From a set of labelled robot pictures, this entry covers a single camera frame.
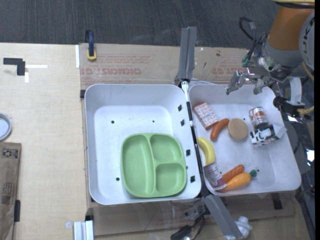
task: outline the blue clamp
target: blue clamp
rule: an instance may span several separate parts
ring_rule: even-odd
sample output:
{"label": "blue clamp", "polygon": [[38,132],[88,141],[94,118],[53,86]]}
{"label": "blue clamp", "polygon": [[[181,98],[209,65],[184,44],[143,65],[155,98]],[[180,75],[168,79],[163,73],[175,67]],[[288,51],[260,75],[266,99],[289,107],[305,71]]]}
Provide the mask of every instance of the blue clamp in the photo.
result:
{"label": "blue clamp", "polygon": [[84,42],[89,43],[89,47],[86,50],[88,61],[95,61],[97,59],[97,53],[94,48],[94,33],[91,30],[85,31]]}

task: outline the green divided plate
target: green divided plate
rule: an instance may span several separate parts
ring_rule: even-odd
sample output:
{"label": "green divided plate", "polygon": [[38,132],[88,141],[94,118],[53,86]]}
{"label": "green divided plate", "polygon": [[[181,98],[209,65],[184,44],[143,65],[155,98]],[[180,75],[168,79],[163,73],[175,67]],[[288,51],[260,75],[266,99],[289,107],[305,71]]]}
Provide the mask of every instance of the green divided plate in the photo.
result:
{"label": "green divided plate", "polygon": [[163,133],[128,136],[121,147],[121,173],[127,191],[140,198],[173,196],[187,183],[181,144]]}

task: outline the white tape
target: white tape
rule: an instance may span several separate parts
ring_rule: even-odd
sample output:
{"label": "white tape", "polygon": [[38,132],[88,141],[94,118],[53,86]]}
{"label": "white tape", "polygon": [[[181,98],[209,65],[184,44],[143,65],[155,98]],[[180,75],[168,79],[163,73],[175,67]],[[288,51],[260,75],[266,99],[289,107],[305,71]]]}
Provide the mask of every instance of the white tape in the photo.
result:
{"label": "white tape", "polygon": [[24,82],[29,83],[29,72],[27,70],[24,72]]}
{"label": "white tape", "polygon": [[79,45],[75,46],[75,67],[80,68],[80,59],[79,59]]}
{"label": "white tape", "polygon": [[47,69],[48,65],[25,65],[26,69]]}

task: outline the gray floor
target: gray floor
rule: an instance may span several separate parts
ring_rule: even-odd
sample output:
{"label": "gray floor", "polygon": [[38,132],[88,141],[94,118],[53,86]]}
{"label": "gray floor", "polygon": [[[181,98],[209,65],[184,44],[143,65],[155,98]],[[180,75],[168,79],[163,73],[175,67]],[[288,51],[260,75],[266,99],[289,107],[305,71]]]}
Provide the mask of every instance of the gray floor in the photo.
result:
{"label": "gray floor", "polygon": [[[279,8],[271,0],[0,0],[0,42],[72,45],[83,43],[86,30],[92,30],[96,43],[180,46],[181,28],[197,27],[198,46],[249,49],[252,42],[239,18],[251,19],[258,35],[268,33]],[[312,105],[313,83],[306,80],[303,90],[303,102]],[[297,194],[313,239],[314,173],[306,167],[306,149],[314,145],[305,124],[288,127],[295,127],[291,139],[298,136]]]}

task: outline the round cookie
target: round cookie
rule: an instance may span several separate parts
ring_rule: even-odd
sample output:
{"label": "round cookie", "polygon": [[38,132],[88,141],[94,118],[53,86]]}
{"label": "round cookie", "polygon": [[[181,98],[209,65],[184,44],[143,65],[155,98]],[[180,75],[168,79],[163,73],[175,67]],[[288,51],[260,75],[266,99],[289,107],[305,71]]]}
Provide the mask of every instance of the round cookie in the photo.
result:
{"label": "round cookie", "polygon": [[248,136],[248,126],[239,118],[233,118],[228,124],[228,131],[232,138],[242,140]]}

